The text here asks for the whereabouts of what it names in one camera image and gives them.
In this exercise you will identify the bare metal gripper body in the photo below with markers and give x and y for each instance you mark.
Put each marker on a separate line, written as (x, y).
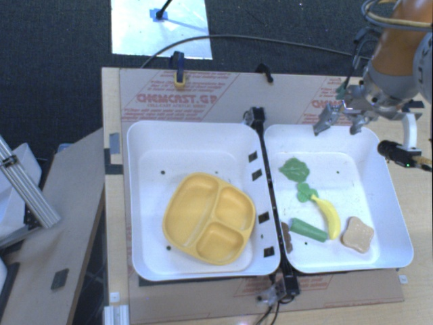
(370, 102)

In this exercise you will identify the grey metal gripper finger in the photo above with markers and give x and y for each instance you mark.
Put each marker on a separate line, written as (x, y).
(357, 124)
(324, 118)

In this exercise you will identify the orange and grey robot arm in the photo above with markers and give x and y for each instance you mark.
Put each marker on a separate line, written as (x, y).
(394, 49)

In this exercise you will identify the brown cardboard board red print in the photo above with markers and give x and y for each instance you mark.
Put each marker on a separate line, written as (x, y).
(270, 97)

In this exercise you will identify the white plastic tray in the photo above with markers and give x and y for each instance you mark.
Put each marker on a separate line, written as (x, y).
(152, 195)
(372, 181)

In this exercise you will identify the green lettuce leaf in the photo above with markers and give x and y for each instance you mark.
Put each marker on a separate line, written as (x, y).
(294, 170)

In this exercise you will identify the green broccoli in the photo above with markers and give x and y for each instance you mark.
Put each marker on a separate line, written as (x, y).
(305, 192)

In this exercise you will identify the thin black rod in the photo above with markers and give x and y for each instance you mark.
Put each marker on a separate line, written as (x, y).
(270, 188)

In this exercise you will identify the yellow banana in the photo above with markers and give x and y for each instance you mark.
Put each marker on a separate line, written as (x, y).
(331, 217)

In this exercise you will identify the beige bread slice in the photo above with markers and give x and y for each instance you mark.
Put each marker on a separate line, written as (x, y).
(358, 234)

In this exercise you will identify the green cucumber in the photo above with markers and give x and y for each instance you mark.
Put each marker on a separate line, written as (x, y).
(308, 230)

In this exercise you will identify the yellow divided plate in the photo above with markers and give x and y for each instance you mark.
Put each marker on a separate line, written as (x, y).
(208, 218)

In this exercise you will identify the black cylinder on white bracket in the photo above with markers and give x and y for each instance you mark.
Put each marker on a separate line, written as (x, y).
(404, 147)

